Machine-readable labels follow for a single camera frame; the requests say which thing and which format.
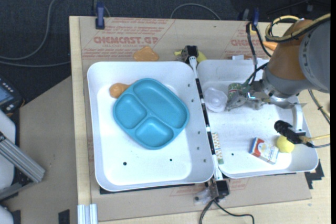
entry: white tray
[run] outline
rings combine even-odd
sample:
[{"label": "white tray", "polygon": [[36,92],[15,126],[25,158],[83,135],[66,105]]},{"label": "white tray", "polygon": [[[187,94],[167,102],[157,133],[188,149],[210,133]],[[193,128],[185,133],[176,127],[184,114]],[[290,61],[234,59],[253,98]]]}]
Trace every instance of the white tray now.
[{"label": "white tray", "polygon": [[[98,184],[108,191],[193,184],[214,172],[203,112],[192,69],[182,62],[97,62],[88,70],[94,166]],[[149,150],[115,122],[115,83],[152,78],[172,90],[188,107],[186,128],[166,147]]]},{"label": "white tray", "polygon": [[[258,65],[265,63],[259,60]],[[206,60],[198,67],[198,76],[203,92],[213,87],[228,95],[231,83],[244,83],[254,68],[251,60]],[[262,71],[257,73],[261,79]],[[299,102],[297,97],[290,99]],[[224,164],[219,165],[223,174],[230,178],[306,172],[314,170],[318,164],[314,148],[296,145],[292,153],[279,153],[276,164],[269,164],[249,153],[254,137],[276,144],[279,134],[274,129],[278,120],[293,125],[292,109],[282,109],[266,104],[260,110],[254,110],[246,103],[230,111],[220,113],[208,110],[212,132],[217,132],[223,153]],[[303,130],[310,133],[303,117]]]}]

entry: blue plate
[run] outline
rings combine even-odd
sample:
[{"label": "blue plate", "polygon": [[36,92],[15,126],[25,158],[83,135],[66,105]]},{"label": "blue plate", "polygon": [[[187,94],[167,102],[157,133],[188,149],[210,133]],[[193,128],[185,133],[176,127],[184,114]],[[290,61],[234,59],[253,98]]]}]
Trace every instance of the blue plate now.
[{"label": "blue plate", "polygon": [[154,79],[141,79],[119,96],[113,117],[140,145],[158,150],[182,132],[189,121],[189,111],[165,85]]}]

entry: wooden table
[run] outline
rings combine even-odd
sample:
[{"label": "wooden table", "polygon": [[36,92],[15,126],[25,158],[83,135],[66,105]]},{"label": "wooden table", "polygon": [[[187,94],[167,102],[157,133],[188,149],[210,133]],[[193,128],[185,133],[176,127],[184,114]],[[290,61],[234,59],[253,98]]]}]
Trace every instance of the wooden table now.
[{"label": "wooden table", "polygon": [[[83,94],[84,85],[81,56],[80,17],[72,16],[70,17],[69,21],[78,204],[89,205],[92,203],[92,198],[90,191],[88,163],[89,156],[85,115],[85,97]],[[189,20],[172,20],[171,22],[178,24],[178,28],[182,33],[185,33],[186,31],[194,31],[195,33],[199,33],[206,28],[210,29],[212,27],[221,27],[222,29],[227,29],[229,31],[231,26],[241,24],[241,22],[198,21],[196,22],[196,26],[193,25],[193,27],[191,27],[191,21]],[[260,27],[263,28],[266,25],[267,24],[260,24]],[[218,39],[218,37],[209,36],[209,39],[215,40]],[[330,104],[329,94],[317,92],[316,95],[320,102],[325,105],[325,107]],[[302,92],[299,99],[300,102],[307,103],[307,105],[303,107],[303,112],[305,114],[312,136],[330,133],[330,126],[317,110],[308,93],[306,91]],[[231,208],[229,211],[235,214],[252,214],[255,217],[256,223],[331,223],[330,147],[317,149],[317,151],[324,171],[324,177],[320,181],[313,182],[311,199]],[[102,223],[198,223],[199,216],[200,212],[195,211],[181,214],[105,221]],[[248,217],[235,218],[228,216],[221,210],[210,210],[206,214],[203,223],[251,223],[251,219]]]}]

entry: yellow ball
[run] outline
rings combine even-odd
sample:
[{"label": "yellow ball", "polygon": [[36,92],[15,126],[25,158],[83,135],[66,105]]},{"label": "yellow ball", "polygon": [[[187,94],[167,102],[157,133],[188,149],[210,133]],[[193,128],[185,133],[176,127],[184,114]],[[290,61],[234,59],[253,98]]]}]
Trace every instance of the yellow ball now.
[{"label": "yellow ball", "polygon": [[291,153],[294,150],[295,145],[288,141],[285,136],[281,135],[278,138],[277,147],[280,152]]}]

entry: small product box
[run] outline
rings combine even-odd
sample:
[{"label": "small product box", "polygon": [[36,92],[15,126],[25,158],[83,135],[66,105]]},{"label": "small product box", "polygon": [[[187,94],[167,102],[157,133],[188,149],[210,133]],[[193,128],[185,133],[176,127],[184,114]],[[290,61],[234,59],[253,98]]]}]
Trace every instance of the small product box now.
[{"label": "small product box", "polygon": [[254,138],[250,153],[263,161],[271,164],[277,162],[279,149],[260,138]]}]

